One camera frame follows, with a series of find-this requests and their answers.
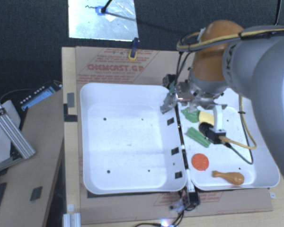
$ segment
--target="yellow cable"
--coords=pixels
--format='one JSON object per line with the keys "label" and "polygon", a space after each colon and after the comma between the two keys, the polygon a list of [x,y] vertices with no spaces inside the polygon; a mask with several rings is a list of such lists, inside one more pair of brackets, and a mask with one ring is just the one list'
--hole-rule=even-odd
{"label": "yellow cable", "polygon": [[[240,96],[240,105],[241,105],[241,110],[243,111],[243,98],[242,98],[241,96]],[[250,137],[252,143],[254,143],[254,146],[253,146],[253,147],[247,146],[247,145],[243,145],[243,144],[241,144],[241,143],[239,143],[239,142],[236,142],[236,141],[234,141],[234,140],[231,140],[231,139],[227,138],[226,136],[220,136],[219,139],[220,139],[221,141],[223,141],[223,142],[232,143],[232,144],[241,146],[241,147],[246,148],[246,149],[256,149],[256,148],[257,148],[257,144],[256,144],[254,138],[253,138],[253,137],[251,136],[251,134],[250,134],[250,131],[249,131],[249,129],[248,129],[248,127],[247,127],[247,124],[246,124],[246,120],[245,120],[244,114],[242,114],[242,120],[243,120],[243,124],[244,124],[244,127],[245,127],[245,129],[246,129],[246,132],[247,132],[248,136]]]}
{"label": "yellow cable", "polygon": [[[186,45],[182,45],[182,43],[183,43],[183,39],[182,39],[182,40],[178,41],[177,49],[189,51],[191,49],[195,49],[195,48],[200,47],[200,46],[210,45],[210,44],[213,44],[213,43],[216,43],[216,42],[221,42],[223,40],[244,38],[244,37],[249,37],[249,36],[256,36],[256,35],[267,33],[267,32],[279,32],[279,31],[284,31],[284,28],[247,31],[247,32],[242,32],[240,34],[232,34],[232,35],[217,37],[217,38],[214,38],[214,39],[211,39],[211,40],[206,40],[206,41],[201,42],[201,43],[186,44]],[[190,38],[190,37],[193,37],[193,36],[196,36],[196,35],[199,35],[199,32],[192,33],[187,38]]]}

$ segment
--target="blue clamp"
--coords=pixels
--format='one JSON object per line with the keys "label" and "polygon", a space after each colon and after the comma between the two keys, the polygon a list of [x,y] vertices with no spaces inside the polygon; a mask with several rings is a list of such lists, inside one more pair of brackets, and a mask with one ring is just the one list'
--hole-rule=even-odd
{"label": "blue clamp", "polygon": [[139,38],[134,38],[133,39],[131,50],[129,51],[129,54],[128,54],[128,59],[130,61],[135,61],[136,58],[137,58],[138,42],[139,42]]}
{"label": "blue clamp", "polygon": [[98,7],[95,7],[95,10],[96,10],[96,13],[98,14],[98,15],[105,15],[105,13],[102,13],[101,12],[101,8],[103,8],[103,6],[98,6]]}

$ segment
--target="cardboard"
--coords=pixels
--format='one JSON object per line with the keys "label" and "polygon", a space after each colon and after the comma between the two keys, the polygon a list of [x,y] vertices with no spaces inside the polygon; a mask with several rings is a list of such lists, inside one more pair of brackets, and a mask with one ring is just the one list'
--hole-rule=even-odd
{"label": "cardboard", "polygon": [[[177,192],[94,195],[82,180],[82,139],[80,119],[80,89],[89,82],[159,85],[166,74],[174,74],[178,52],[138,50],[136,61],[128,60],[128,49],[76,48],[76,82],[78,109],[78,143],[80,170],[81,223],[95,224],[159,218],[175,218],[171,204],[179,200]],[[193,60],[191,55],[186,67]],[[179,81],[187,78],[183,71]],[[201,204],[189,216],[235,214],[272,211],[267,189],[244,189],[200,193]]]}

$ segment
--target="dark fabric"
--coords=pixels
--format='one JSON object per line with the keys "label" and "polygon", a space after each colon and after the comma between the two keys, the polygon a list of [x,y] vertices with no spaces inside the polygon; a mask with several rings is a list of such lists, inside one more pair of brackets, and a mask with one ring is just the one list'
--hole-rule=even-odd
{"label": "dark fabric", "polygon": [[[179,38],[217,19],[273,24],[277,0],[134,0],[141,49],[175,50]],[[284,25],[284,0],[280,24]],[[61,80],[63,46],[129,47],[68,37],[68,0],[0,0],[0,96]]]}

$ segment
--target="silver metal plate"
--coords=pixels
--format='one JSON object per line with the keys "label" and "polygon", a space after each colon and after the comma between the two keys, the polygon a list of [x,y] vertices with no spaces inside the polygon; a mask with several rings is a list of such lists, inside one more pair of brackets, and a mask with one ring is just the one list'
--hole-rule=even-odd
{"label": "silver metal plate", "polygon": [[108,0],[68,0],[69,37],[132,41],[138,36],[133,0],[113,0],[106,14],[96,12]]}

